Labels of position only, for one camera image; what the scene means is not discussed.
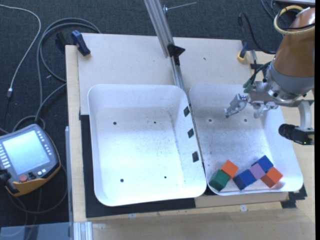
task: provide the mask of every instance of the screen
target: screen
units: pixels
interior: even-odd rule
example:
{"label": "screen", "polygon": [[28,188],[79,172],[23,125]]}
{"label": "screen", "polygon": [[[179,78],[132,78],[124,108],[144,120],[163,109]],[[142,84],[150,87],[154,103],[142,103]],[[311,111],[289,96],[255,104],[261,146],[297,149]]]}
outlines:
{"label": "screen", "polygon": [[34,130],[6,140],[3,145],[18,175],[50,162]]}

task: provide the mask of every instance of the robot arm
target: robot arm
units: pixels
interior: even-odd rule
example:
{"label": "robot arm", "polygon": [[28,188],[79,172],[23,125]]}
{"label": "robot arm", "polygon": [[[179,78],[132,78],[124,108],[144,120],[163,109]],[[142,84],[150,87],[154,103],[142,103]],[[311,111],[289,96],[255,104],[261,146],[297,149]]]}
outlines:
{"label": "robot arm", "polygon": [[[283,30],[278,18],[289,10],[298,10],[291,26]],[[283,137],[302,145],[314,145],[315,132],[311,128],[313,100],[298,100],[315,88],[315,18],[316,9],[303,9],[291,5],[282,9],[274,19],[275,29],[284,35],[272,61],[263,65],[266,74],[263,81],[249,79],[244,85],[247,96],[237,94],[228,108],[226,117],[243,110],[247,103],[255,109],[254,117],[263,116],[264,111],[278,106],[298,107],[300,126],[281,125]]]}

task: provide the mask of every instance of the yellow cable ring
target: yellow cable ring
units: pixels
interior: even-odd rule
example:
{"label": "yellow cable ring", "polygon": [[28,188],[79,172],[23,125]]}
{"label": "yellow cable ring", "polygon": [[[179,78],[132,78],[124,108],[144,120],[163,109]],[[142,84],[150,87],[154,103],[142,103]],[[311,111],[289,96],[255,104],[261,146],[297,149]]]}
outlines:
{"label": "yellow cable ring", "polygon": [[302,30],[298,30],[298,31],[287,31],[287,30],[283,30],[282,28],[280,28],[277,24],[277,21],[278,21],[278,17],[281,16],[282,14],[284,14],[285,12],[287,11],[290,11],[290,10],[299,10],[300,12],[303,10],[303,8],[301,6],[298,6],[298,5],[290,5],[290,6],[287,6],[286,8],[283,8],[279,14],[277,14],[274,18],[274,21],[273,21],[273,26],[275,28],[276,31],[278,31],[279,33],[283,34],[283,35],[301,35],[301,34],[305,34],[305,33],[308,33],[310,31],[313,31],[316,26],[312,26],[312,27],[309,27],[309,28],[306,28],[306,29],[302,29]]}

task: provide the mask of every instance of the green cube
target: green cube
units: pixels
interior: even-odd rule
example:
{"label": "green cube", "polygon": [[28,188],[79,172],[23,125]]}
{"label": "green cube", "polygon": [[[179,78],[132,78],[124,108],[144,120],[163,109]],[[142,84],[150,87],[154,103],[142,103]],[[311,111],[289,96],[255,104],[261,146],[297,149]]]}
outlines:
{"label": "green cube", "polygon": [[209,185],[214,189],[221,191],[228,183],[230,176],[224,171],[218,169],[211,177]]}

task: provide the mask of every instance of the orange cube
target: orange cube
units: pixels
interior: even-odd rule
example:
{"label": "orange cube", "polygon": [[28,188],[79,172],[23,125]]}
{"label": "orange cube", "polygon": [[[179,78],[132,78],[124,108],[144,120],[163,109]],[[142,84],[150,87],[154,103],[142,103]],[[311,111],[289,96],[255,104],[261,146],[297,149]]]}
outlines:
{"label": "orange cube", "polygon": [[262,176],[261,180],[269,187],[272,188],[275,184],[277,184],[280,179],[283,177],[281,172],[279,172],[274,166],[271,167],[267,173]]}
{"label": "orange cube", "polygon": [[230,160],[227,160],[223,166],[220,168],[221,171],[225,172],[230,176],[230,179],[232,179],[235,175],[237,170],[239,169],[238,166],[236,166],[233,162]]}

